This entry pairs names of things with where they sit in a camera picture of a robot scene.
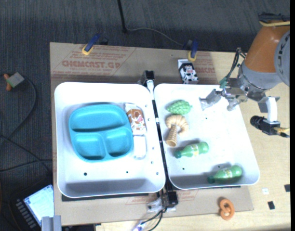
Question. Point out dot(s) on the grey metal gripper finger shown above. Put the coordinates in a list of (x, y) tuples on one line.
[(211, 98), (234, 103)]

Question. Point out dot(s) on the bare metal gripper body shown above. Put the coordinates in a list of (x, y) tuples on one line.
[(236, 90)]

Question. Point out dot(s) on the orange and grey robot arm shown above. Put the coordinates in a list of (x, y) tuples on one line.
[(260, 54)]

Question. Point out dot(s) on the green grapes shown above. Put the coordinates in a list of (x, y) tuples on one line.
[(178, 107)]

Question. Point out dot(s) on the black and white cow carton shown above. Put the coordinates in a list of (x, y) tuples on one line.
[(188, 72)]

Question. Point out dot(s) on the white plastic tray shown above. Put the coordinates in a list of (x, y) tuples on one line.
[(219, 138), (101, 177)]

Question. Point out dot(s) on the tan croissant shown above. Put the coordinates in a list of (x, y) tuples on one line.
[(177, 119)]

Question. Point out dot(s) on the green bottle yellow label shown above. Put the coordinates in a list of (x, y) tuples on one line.
[(225, 174), (193, 150)]

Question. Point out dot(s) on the thin black and white rod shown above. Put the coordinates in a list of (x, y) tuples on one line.
[(157, 119)]

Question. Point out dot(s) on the brown and white carton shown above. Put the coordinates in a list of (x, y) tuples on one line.
[(137, 121)]

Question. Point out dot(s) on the orange pretzel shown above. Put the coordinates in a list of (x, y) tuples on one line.
[(226, 209)]

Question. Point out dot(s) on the blue divided plate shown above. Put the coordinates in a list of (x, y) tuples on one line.
[(99, 129)]

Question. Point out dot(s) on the brown cardboard board red print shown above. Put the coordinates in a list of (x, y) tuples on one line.
[(94, 64)]

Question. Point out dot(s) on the black cylinder on white bracket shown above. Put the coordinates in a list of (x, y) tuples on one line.
[(270, 119)]

